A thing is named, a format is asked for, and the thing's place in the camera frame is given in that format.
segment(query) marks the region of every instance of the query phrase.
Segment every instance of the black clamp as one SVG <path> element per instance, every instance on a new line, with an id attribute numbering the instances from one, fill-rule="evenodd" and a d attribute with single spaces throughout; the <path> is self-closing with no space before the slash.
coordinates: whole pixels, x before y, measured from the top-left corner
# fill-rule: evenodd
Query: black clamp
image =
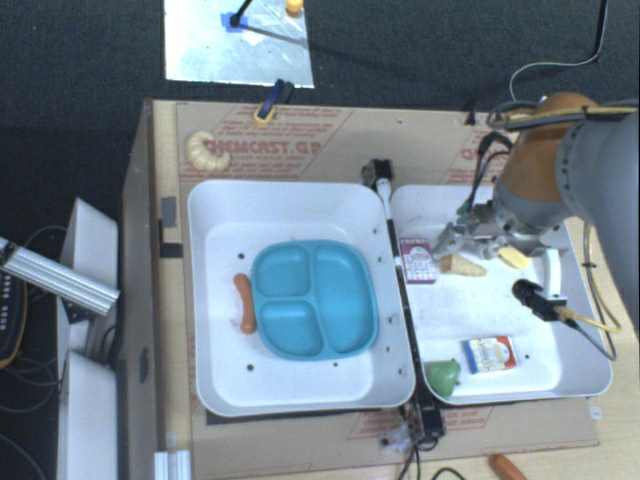
<path id="1" fill-rule="evenodd" d="M 289 103 L 293 95 L 294 86 L 291 82 L 278 79 L 273 85 L 266 99 L 253 114 L 253 119 L 258 124 L 267 124 L 271 121 L 276 111 L 276 103 Z"/>
<path id="2" fill-rule="evenodd" d="M 5 246 L 0 249 L 0 267 L 4 266 L 17 250 L 18 246 L 16 244 L 13 242 L 7 242 Z"/>
<path id="3" fill-rule="evenodd" d="M 376 181 L 381 179 L 391 181 L 393 177 L 393 164 L 391 160 L 371 160 L 360 172 L 362 184 L 373 190 L 376 190 Z"/>

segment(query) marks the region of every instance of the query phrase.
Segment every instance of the black stick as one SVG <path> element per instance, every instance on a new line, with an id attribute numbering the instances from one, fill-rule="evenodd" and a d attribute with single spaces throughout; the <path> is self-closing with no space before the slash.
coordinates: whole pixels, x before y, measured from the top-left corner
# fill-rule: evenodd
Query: black stick
<path id="1" fill-rule="evenodd" d="M 609 0 L 600 0 L 600 12 L 598 14 L 598 30 L 596 31 L 596 44 L 593 47 L 592 57 L 600 55 L 600 48 L 602 46 L 602 37 L 604 35 L 604 23 L 607 19 L 607 6 Z"/>
<path id="2" fill-rule="evenodd" d="M 242 18 L 244 11 L 247 10 L 247 7 L 251 5 L 251 2 L 253 2 L 253 0 L 244 1 L 242 6 L 240 6 L 240 9 L 238 9 L 238 12 L 231 16 L 231 18 L 229 18 L 229 25 L 231 25 L 233 28 L 237 28 L 238 25 L 240 25 L 240 19 Z"/>

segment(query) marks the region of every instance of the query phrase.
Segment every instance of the blue tape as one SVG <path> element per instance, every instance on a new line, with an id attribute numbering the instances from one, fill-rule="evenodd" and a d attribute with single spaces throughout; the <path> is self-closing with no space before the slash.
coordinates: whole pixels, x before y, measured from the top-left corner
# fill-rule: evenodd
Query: blue tape
<path id="1" fill-rule="evenodd" d="M 248 27 L 249 26 L 249 18 L 247 18 L 244 14 L 240 17 L 240 24 L 237 27 L 232 27 L 229 24 L 229 20 L 231 19 L 231 16 L 233 16 L 235 14 L 235 12 L 227 12 L 224 14 L 220 15 L 220 22 L 222 23 L 222 26 L 224 27 L 224 29 L 227 32 L 231 32 L 233 33 L 238 33 L 238 32 L 242 32 L 242 27 Z"/>

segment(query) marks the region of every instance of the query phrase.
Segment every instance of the black cable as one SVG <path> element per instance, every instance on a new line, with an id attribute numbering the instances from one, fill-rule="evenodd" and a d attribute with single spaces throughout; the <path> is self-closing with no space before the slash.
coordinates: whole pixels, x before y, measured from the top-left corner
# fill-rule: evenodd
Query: black cable
<path id="1" fill-rule="evenodd" d="M 431 480 L 437 480 L 440 477 L 440 475 L 442 475 L 443 473 L 451 473 L 452 475 L 457 476 L 460 480 L 466 480 L 465 477 L 463 477 L 460 473 L 458 473 L 453 468 L 441 468 L 441 469 L 439 469 L 438 471 L 436 471 L 436 474 L 433 475 Z"/>
<path id="2" fill-rule="evenodd" d="M 33 298 L 29 299 L 29 305 L 33 305 L 33 304 L 37 304 L 38 302 L 46 299 L 49 296 L 53 296 L 53 293 L 50 292 L 45 292 L 44 290 L 38 288 L 37 286 L 34 286 L 30 291 L 29 291 L 29 297 L 31 297 L 32 295 L 34 295 L 35 293 L 40 292 L 38 295 L 36 295 Z"/>
<path id="3" fill-rule="evenodd" d="M 511 75 L 511 79 L 509 80 L 509 93 L 511 94 L 511 98 L 515 101 L 516 95 L 513 91 L 513 82 L 516 77 L 522 73 L 523 71 L 532 68 L 532 67 L 579 67 L 586 66 L 587 64 L 591 64 L 600 58 L 600 54 L 602 53 L 602 43 L 604 40 L 604 31 L 607 23 L 607 9 L 609 7 L 609 0 L 600 0 L 600 9 L 598 13 L 598 28 L 596 30 L 596 41 L 593 51 L 591 55 L 580 62 L 533 62 L 531 64 L 527 64 L 519 68 L 513 75 Z"/>
<path id="4" fill-rule="evenodd" d="M 417 447 L 413 446 L 411 448 L 411 451 L 409 452 L 409 456 L 407 457 L 407 460 L 404 461 L 404 466 L 402 468 L 402 471 L 400 471 L 400 474 L 398 475 L 398 480 L 404 479 L 405 475 L 409 471 L 409 466 L 411 466 L 411 462 L 413 461 L 413 456 L 417 453 L 418 453 Z"/>
<path id="5" fill-rule="evenodd" d="M 416 451 L 416 468 L 418 470 L 418 473 L 416 475 L 416 480 L 420 480 L 420 476 L 422 475 L 421 467 L 420 467 L 420 450 L 418 449 L 417 446 L 414 447 L 415 451 Z"/>
<path id="6" fill-rule="evenodd" d="M 38 473 L 38 476 L 40 477 L 41 480 L 47 480 L 47 475 L 44 474 L 44 471 L 42 470 L 42 468 L 38 465 L 35 459 L 22 446 L 16 443 L 13 439 L 5 436 L 2 432 L 0 432 L 0 440 L 5 442 L 12 448 L 14 448 L 16 451 L 18 451 L 20 455 L 22 455 L 27 460 L 27 462 L 33 467 L 35 472 Z"/>
<path id="7" fill-rule="evenodd" d="M 430 441 L 429 446 L 425 446 L 424 442 L 420 442 L 420 443 L 418 443 L 418 450 L 421 451 L 421 452 L 430 452 L 436 446 L 438 446 L 439 442 L 440 442 L 440 439 L 437 438 L 437 437 L 433 441 Z"/>
<path id="8" fill-rule="evenodd" d="M 489 168 L 489 164 L 491 163 L 491 161 L 501 155 L 508 155 L 509 151 L 497 151 L 491 155 L 489 155 L 489 158 L 487 158 L 486 162 L 484 162 L 484 164 L 482 165 L 482 167 L 479 168 L 479 173 L 477 174 L 476 178 L 473 180 L 473 185 L 471 187 L 471 194 L 469 195 L 469 210 L 471 210 L 471 208 L 473 208 L 473 203 L 476 199 L 476 192 L 478 192 L 478 188 L 480 187 L 480 183 L 482 183 L 482 179 L 484 178 L 485 174 L 487 173 L 487 169 Z"/>
<path id="9" fill-rule="evenodd" d="M 15 363 L 18 362 L 18 361 L 23 361 L 25 359 L 28 359 L 28 358 L 22 357 L 22 356 L 16 357 L 15 360 L 14 360 L 14 363 L 12 365 L 13 369 L 15 371 L 19 372 L 19 373 L 33 373 L 33 372 L 36 372 L 38 370 L 41 370 L 42 366 L 46 366 L 46 367 L 52 366 L 53 363 L 55 363 L 58 360 L 57 357 L 53 357 L 53 358 L 49 359 L 46 363 L 40 363 L 40 365 L 36 366 L 35 368 L 16 368 Z"/>
<path id="10" fill-rule="evenodd" d="M 107 337 L 111 332 L 116 330 L 116 325 L 117 324 L 111 325 L 106 331 L 104 331 L 104 334 L 102 335 L 102 340 L 100 341 L 100 348 L 98 349 L 98 357 L 100 357 L 100 360 L 102 360 L 102 355 L 104 354 L 104 347 L 107 344 Z"/>
<path id="11" fill-rule="evenodd" d="M 575 329 L 576 331 L 578 331 L 580 334 L 582 334 L 582 336 L 584 336 L 589 343 L 591 343 L 597 350 L 598 352 L 600 352 L 604 357 L 606 357 L 609 361 L 615 361 L 617 359 L 616 356 L 612 356 L 611 354 L 609 354 L 609 352 L 607 352 L 602 345 L 600 345 L 596 340 L 594 340 L 589 333 L 587 333 L 587 331 L 585 331 L 580 324 L 578 324 L 578 322 L 576 322 L 575 320 L 567 320 L 565 322 L 569 327 L 571 327 L 572 329 Z"/>
<path id="12" fill-rule="evenodd" d="M 41 409 L 49 402 L 49 400 L 51 400 L 54 393 L 57 392 L 56 387 L 59 386 L 60 384 L 60 381 L 56 381 L 55 376 L 53 375 L 53 373 L 51 373 L 51 370 L 49 370 L 49 368 L 45 366 L 44 363 L 37 361 L 35 359 L 27 358 L 27 357 L 21 357 L 20 360 L 38 365 L 39 368 L 34 371 L 43 370 L 47 374 L 47 377 L 49 378 L 49 380 L 46 382 L 39 382 L 39 381 L 32 381 L 30 379 L 26 379 L 22 375 L 22 373 L 24 372 L 21 372 L 20 370 L 16 372 L 15 370 L 12 371 L 7 368 L 6 372 L 8 374 L 13 375 L 15 378 L 19 379 L 20 381 L 25 382 L 28 385 L 41 387 L 41 388 L 48 388 L 48 389 L 47 389 L 47 394 L 42 400 L 28 407 L 9 407 L 9 406 L 0 404 L 0 411 L 5 411 L 10 414 L 28 414 L 30 412 L 34 412 L 34 411 L 37 411 L 38 409 Z"/>
<path id="13" fill-rule="evenodd" d="M 45 233 L 47 231 L 58 231 L 58 232 L 61 232 L 61 233 L 66 233 L 67 232 L 67 228 L 65 228 L 64 226 L 56 226 L 56 225 L 45 226 L 43 228 L 40 228 L 35 233 L 33 233 L 33 235 L 31 235 L 29 238 L 27 238 L 27 241 L 24 243 L 23 247 L 28 249 L 29 245 L 31 245 L 31 242 L 33 242 L 42 233 Z"/>

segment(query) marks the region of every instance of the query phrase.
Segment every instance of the wire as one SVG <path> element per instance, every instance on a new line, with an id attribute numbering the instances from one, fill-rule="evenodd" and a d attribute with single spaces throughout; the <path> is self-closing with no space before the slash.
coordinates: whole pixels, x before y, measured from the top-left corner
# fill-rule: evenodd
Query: wire
<path id="1" fill-rule="evenodd" d="M 613 316 L 613 313 L 611 312 L 609 307 L 605 304 L 604 299 L 602 298 L 602 293 L 600 292 L 600 289 L 596 284 L 595 277 L 593 276 L 593 269 L 595 268 L 595 264 L 592 263 L 591 261 L 591 255 L 593 254 L 592 237 L 593 237 L 593 226 L 585 222 L 584 228 L 583 228 L 583 239 L 584 239 L 583 245 L 584 245 L 584 261 L 585 261 L 585 267 L 587 269 L 587 281 L 589 284 L 589 288 L 591 289 L 591 294 L 593 295 L 594 302 L 596 304 L 596 308 L 598 309 L 598 311 L 600 312 L 601 310 L 604 310 L 604 312 L 609 316 L 613 324 L 618 329 L 621 329 L 622 326 L 620 325 L 620 322 L 618 322 L 616 317 Z"/>
<path id="2" fill-rule="evenodd" d="M 435 438 L 433 441 L 430 441 L 430 445 L 429 446 L 425 446 L 423 443 L 424 441 L 421 441 L 420 443 L 418 443 L 418 450 L 421 452 L 430 452 L 431 450 L 433 450 L 436 446 L 438 446 L 438 443 L 440 442 L 439 438 Z"/>
<path id="3" fill-rule="evenodd" d="M 54 395 L 54 393 L 57 392 L 56 387 L 60 385 L 61 381 L 56 381 L 55 376 L 53 375 L 53 373 L 51 373 L 51 370 L 49 370 L 49 368 L 45 365 L 45 363 L 42 363 L 40 361 L 37 361 L 36 359 L 31 359 L 31 358 L 27 358 L 27 357 L 21 357 L 18 360 L 22 360 L 24 362 L 27 363 L 31 363 L 31 364 L 36 364 L 38 365 L 39 368 L 34 369 L 33 371 L 44 371 L 48 377 L 48 381 L 45 382 L 39 382 L 39 381 L 32 381 L 31 379 L 26 379 L 22 374 L 25 373 L 25 371 L 22 370 L 11 370 L 9 368 L 6 368 L 5 371 L 11 375 L 13 375 L 14 377 L 16 377 L 17 379 L 19 379 L 20 381 L 28 384 L 28 385 L 32 385 L 35 387 L 40 387 L 40 388 L 48 388 L 47 394 L 45 395 L 45 397 L 40 400 L 38 403 L 29 406 L 29 407 L 9 407 L 3 404 L 0 404 L 0 411 L 5 411 L 8 412 L 10 414 L 27 414 L 30 412 L 34 412 L 37 411 L 38 409 L 44 407 L 49 400 L 51 400 L 51 397 Z"/>
<path id="4" fill-rule="evenodd" d="M 604 31 L 607 26 L 607 14 L 608 14 L 609 0 L 600 0 L 600 10 L 598 15 L 598 29 L 596 31 L 596 42 L 593 48 L 593 52 L 589 56 L 589 58 L 580 61 L 580 62 L 533 62 L 531 64 L 527 64 L 522 66 L 520 69 L 516 70 L 513 75 L 511 75 L 511 79 L 509 80 L 509 94 L 511 94 L 511 98 L 515 101 L 516 95 L 513 91 L 513 82 L 516 77 L 522 73 L 523 71 L 530 69 L 532 67 L 567 67 L 567 68 L 576 68 L 580 66 L 585 66 L 587 64 L 591 64 L 595 62 L 602 53 L 602 43 L 604 40 Z"/>
<path id="5" fill-rule="evenodd" d="M 55 225 L 53 225 L 53 226 L 45 226 L 43 228 L 40 228 L 33 235 L 31 235 L 29 238 L 27 238 L 27 241 L 24 243 L 23 247 L 28 249 L 29 245 L 31 245 L 31 242 L 33 242 L 42 233 L 46 233 L 47 231 L 59 231 L 61 233 L 66 233 L 67 232 L 67 228 L 65 228 L 64 226 L 55 226 Z"/>
<path id="6" fill-rule="evenodd" d="M 104 334 L 102 335 L 102 340 L 100 341 L 100 348 L 98 349 L 98 356 L 100 357 L 100 359 L 102 360 L 102 356 L 104 355 L 105 352 L 105 346 L 107 344 L 107 338 L 109 337 L 109 334 L 112 333 L 113 331 L 116 330 L 116 325 L 117 324 L 113 324 L 111 326 L 109 326 L 109 328 L 104 331 Z"/>
<path id="7" fill-rule="evenodd" d="M 600 317 L 600 320 L 602 322 L 605 322 L 603 313 L 606 313 L 615 326 L 622 327 L 616 317 L 613 316 L 613 313 L 611 312 L 609 307 L 604 303 L 602 294 L 600 293 L 598 285 L 596 284 L 595 278 L 593 276 L 593 269 L 595 268 L 595 264 L 591 261 L 591 255 L 593 252 L 593 244 L 591 241 L 592 233 L 593 227 L 585 222 L 582 230 L 582 247 L 584 254 L 584 266 L 587 269 L 587 284 L 589 285 L 589 290 L 591 291 L 591 297 L 593 298 L 593 303 L 596 306 L 596 311 L 598 312 L 598 316 Z M 615 361 L 618 358 L 618 353 L 616 352 L 616 347 L 613 344 L 613 339 L 611 338 L 611 334 L 609 334 L 608 332 L 605 333 L 605 336 L 607 338 L 607 342 L 609 343 L 611 357 L 613 357 L 612 361 Z"/>
<path id="8" fill-rule="evenodd" d="M 457 223 L 464 224 L 469 218 L 469 213 L 473 208 L 473 203 L 476 199 L 476 193 L 478 192 L 478 188 L 480 187 L 480 183 L 482 183 L 482 179 L 484 178 L 487 169 L 489 168 L 489 164 L 498 156 L 508 155 L 509 151 L 497 151 L 489 155 L 489 158 L 482 164 L 482 156 L 484 156 L 484 152 L 480 153 L 478 156 L 478 162 L 476 164 L 476 173 L 474 175 L 473 184 L 471 185 L 471 193 L 469 197 L 465 200 L 464 203 L 458 208 L 457 214 L 460 216 Z"/>
<path id="9" fill-rule="evenodd" d="M 569 325 L 569 327 L 571 327 L 572 329 L 575 329 L 580 334 L 582 334 L 582 336 L 587 338 L 587 340 L 589 340 L 589 342 L 594 347 L 596 347 L 596 349 L 598 349 L 598 352 L 600 352 L 603 356 L 605 356 L 609 361 L 615 361 L 617 359 L 617 356 L 614 355 L 615 352 L 614 354 L 609 354 L 609 352 L 607 352 L 604 348 L 602 348 L 602 345 L 600 345 L 600 343 L 594 340 L 582 327 L 580 327 L 580 325 L 575 320 L 566 320 L 565 323 Z"/>
<path id="10" fill-rule="evenodd" d="M 29 454 L 29 452 L 27 452 L 22 446 L 16 443 L 13 439 L 5 436 L 2 432 L 0 432 L 0 440 L 4 441 L 13 449 L 18 451 L 20 455 L 22 455 L 27 460 L 27 462 L 33 467 L 35 472 L 38 473 L 38 476 L 40 477 L 41 480 L 47 480 L 47 475 L 44 474 L 44 471 L 42 470 L 42 468 L 38 465 L 35 459 Z"/>
<path id="11" fill-rule="evenodd" d="M 10 373 L 11 375 L 16 377 L 17 379 L 20 379 L 25 384 L 28 384 L 30 386 L 36 386 L 36 387 L 50 387 L 50 386 L 59 386 L 60 383 L 62 382 L 62 380 L 49 380 L 49 381 L 45 381 L 45 382 L 31 380 L 31 379 L 25 377 L 24 374 L 25 373 L 34 373 L 34 372 L 38 372 L 38 371 L 44 370 L 51 376 L 51 371 L 47 368 L 45 363 L 42 363 L 42 362 L 40 362 L 40 361 L 38 361 L 36 359 L 31 359 L 31 358 L 28 358 L 28 357 L 18 357 L 18 358 L 16 358 L 16 360 L 24 361 L 26 363 L 31 363 L 31 364 L 35 364 L 36 365 L 36 368 L 30 368 L 28 370 L 16 369 L 13 365 L 7 367 L 7 369 L 6 369 L 7 373 Z"/>
<path id="12" fill-rule="evenodd" d="M 560 320 L 563 320 L 563 321 L 564 320 L 580 320 L 585 324 L 593 325 L 594 327 L 597 327 L 598 329 L 602 329 L 603 331 L 606 331 L 606 332 L 620 332 L 622 330 L 621 327 L 611 327 L 610 325 L 600 323 L 594 320 L 593 318 L 589 318 L 584 315 L 581 315 L 580 313 L 576 313 L 575 311 L 571 311 L 569 308 L 566 308 L 564 306 L 560 306 L 556 308 L 556 313 L 558 313 Z"/>
<path id="13" fill-rule="evenodd" d="M 413 446 L 411 448 L 411 451 L 409 452 L 409 455 L 407 457 L 407 460 L 404 462 L 404 466 L 402 468 L 402 471 L 400 471 L 400 474 L 398 475 L 398 480 L 403 480 L 405 475 L 407 474 L 407 472 L 409 471 L 409 466 L 411 466 L 411 462 L 413 462 L 413 458 L 416 458 L 416 479 L 420 480 L 420 452 L 418 451 L 418 446 Z"/>
<path id="14" fill-rule="evenodd" d="M 32 305 L 32 306 L 34 304 L 37 304 L 38 302 L 43 301 L 47 297 L 53 297 L 53 293 L 45 292 L 44 290 L 41 290 L 40 288 L 35 287 L 35 286 L 31 290 L 29 290 L 29 297 L 32 297 L 37 292 L 41 292 L 41 293 L 39 293 L 39 294 L 35 295 L 35 297 L 29 299 L 29 304 Z"/>
<path id="15" fill-rule="evenodd" d="M 465 480 L 465 478 L 453 468 L 439 469 L 438 471 L 436 471 L 436 474 L 431 477 L 431 480 L 437 480 L 443 473 L 451 473 L 452 475 L 457 476 L 460 480 Z"/>

